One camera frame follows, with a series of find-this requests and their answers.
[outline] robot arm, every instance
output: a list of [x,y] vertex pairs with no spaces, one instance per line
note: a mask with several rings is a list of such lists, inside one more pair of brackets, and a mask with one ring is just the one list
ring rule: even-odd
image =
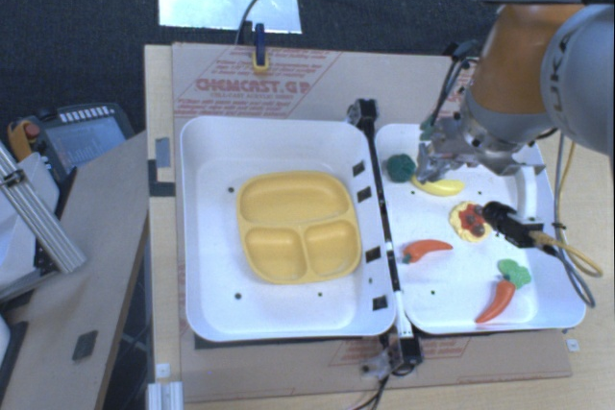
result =
[[613,6],[508,5],[485,43],[459,113],[430,122],[416,177],[463,164],[499,176],[550,128],[613,162]]

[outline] orange carrot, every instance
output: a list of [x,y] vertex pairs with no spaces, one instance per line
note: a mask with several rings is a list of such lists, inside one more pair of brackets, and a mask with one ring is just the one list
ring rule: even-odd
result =
[[516,290],[517,287],[515,287],[515,284],[510,280],[506,278],[500,280],[496,286],[496,295],[493,298],[493,301],[487,306],[482,314],[475,319],[476,323],[486,323],[502,313],[502,311],[504,311],[510,304],[510,300]]
[[414,263],[419,261],[425,254],[431,252],[441,252],[444,250],[452,250],[453,247],[444,241],[436,239],[423,239],[407,245],[404,248],[404,263]]

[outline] yellow cable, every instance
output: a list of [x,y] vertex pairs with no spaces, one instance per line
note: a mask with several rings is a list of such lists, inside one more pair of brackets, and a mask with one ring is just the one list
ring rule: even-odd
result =
[[[537,244],[558,246],[562,250],[566,251],[566,253],[570,256],[571,261],[586,275],[590,277],[603,276],[603,269],[600,268],[600,266],[585,253],[577,250],[577,248],[574,248],[563,241],[558,241],[541,230],[533,230],[529,233],[529,235]],[[591,267],[593,270],[586,268],[583,263]]]
[[561,175],[561,180],[559,181],[559,189],[557,193],[557,217],[561,216],[560,208],[561,208],[561,196],[562,191],[564,189],[564,183],[568,178],[568,172],[570,171],[571,164],[573,163],[573,156],[575,155],[575,149],[577,148],[577,143],[573,142],[570,146],[570,151],[568,152],[568,158],[566,159],[566,166],[564,167],[564,172]]

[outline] white plastic container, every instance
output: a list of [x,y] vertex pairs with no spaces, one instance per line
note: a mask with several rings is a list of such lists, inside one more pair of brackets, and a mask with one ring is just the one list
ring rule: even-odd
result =
[[[387,125],[376,136],[381,162],[406,153],[416,159],[419,129],[416,125]],[[526,147],[519,162],[541,164],[537,147]],[[470,201],[480,205],[496,201],[518,209],[517,182],[498,177],[479,166],[459,168],[447,179],[461,180],[464,190],[453,197],[435,197],[410,183],[395,183],[386,176],[382,185],[398,259],[398,274],[404,290],[404,308],[412,323],[427,333],[472,333],[544,328],[567,328],[585,315],[580,300],[561,262],[535,248],[520,249],[491,233],[479,243],[462,240],[449,224],[456,205]],[[553,194],[546,172],[535,179],[535,222],[554,235]],[[437,239],[453,246],[451,252],[430,253],[417,263],[402,263],[404,244]],[[501,259],[510,258],[529,269],[532,282],[515,292],[510,305],[493,321],[477,325],[475,318],[490,303]]]
[[[416,157],[416,125],[390,125],[377,134],[380,164],[390,156]],[[186,315],[192,329],[211,341],[373,336],[386,332],[396,306],[365,136],[341,122],[263,120],[203,116],[189,121],[180,138],[184,206]],[[537,149],[521,159],[539,163]],[[356,176],[356,169],[363,171]],[[331,173],[355,202],[363,256],[351,274],[335,280],[279,285],[250,268],[237,230],[235,191],[256,176],[287,171]],[[464,201],[495,200],[515,206],[517,183],[481,167],[450,178],[466,182],[455,197],[433,197],[410,183],[383,188],[403,289],[403,310],[414,325],[434,334],[571,327],[585,306],[555,258],[519,250],[492,234],[474,244],[461,240],[448,223]],[[536,177],[537,220],[553,233],[553,196],[546,173]],[[370,189],[371,198],[357,193]],[[449,242],[451,252],[430,253],[402,263],[402,247],[419,239]],[[380,258],[367,261],[367,252]],[[499,279],[497,261],[512,258],[526,266],[532,283],[520,289],[497,321],[476,325]]]
[[[379,206],[363,134],[345,123],[200,117],[181,135],[186,314],[212,341],[377,335],[395,318]],[[354,168],[363,171],[355,176]],[[353,198],[365,254],[349,275],[279,285],[250,268],[237,230],[235,199],[256,176],[321,171]],[[371,189],[358,201],[357,192]],[[380,301],[386,298],[386,306]]]

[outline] yellow divided tray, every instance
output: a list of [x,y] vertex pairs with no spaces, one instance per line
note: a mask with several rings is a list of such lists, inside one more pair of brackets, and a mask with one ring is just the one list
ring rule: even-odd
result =
[[361,257],[353,202],[327,173],[260,175],[237,194],[241,244],[261,278],[279,284],[350,274]]

